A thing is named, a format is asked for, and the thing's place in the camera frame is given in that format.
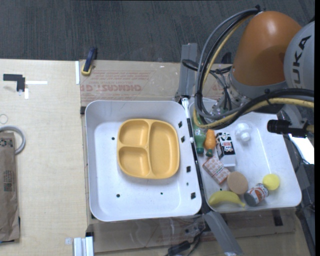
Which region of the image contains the black and white carton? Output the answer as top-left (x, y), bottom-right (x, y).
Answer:
top-left (215, 131), bottom-right (237, 168)

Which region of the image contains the brown paper bag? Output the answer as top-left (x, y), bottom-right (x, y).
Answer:
top-left (0, 132), bottom-right (21, 243)

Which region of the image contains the brown cardboard board, red print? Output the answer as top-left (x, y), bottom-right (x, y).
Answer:
top-left (79, 59), bottom-right (296, 253)

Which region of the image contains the orange carrot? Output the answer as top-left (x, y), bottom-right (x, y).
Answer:
top-left (204, 129), bottom-right (217, 158)

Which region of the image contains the black cylinder on white bracket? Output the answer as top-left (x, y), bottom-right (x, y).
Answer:
top-left (266, 107), bottom-right (310, 139)

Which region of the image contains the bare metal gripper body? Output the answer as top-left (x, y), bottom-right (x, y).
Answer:
top-left (211, 94), bottom-right (251, 118)

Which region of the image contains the brown round biscuit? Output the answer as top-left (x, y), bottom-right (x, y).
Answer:
top-left (226, 171), bottom-right (249, 195)

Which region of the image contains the yellow divided plate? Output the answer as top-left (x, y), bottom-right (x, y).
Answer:
top-left (116, 118), bottom-right (180, 180)

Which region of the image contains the green bottle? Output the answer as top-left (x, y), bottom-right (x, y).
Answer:
top-left (193, 113), bottom-right (206, 154)

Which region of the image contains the yellow banana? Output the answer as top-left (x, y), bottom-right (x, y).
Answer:
top-left (208, 190), bottom-right (247, 208)

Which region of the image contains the orange and white can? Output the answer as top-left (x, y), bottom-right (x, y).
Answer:
top-left (243, 183), bottom-right (270, 207)

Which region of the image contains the white plastic tray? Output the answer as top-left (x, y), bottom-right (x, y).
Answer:
top-left (188, 99), bottom-right (303, 214)
top-left (84, 100), bottom-right (203, 222)

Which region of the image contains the orange and white packet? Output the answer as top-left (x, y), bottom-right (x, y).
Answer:
top-left (201, 155), bottom-right (231, 185)

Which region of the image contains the yellow lemon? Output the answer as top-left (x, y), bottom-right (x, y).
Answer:
top-left (262, 173), bottom-right (281, 192)

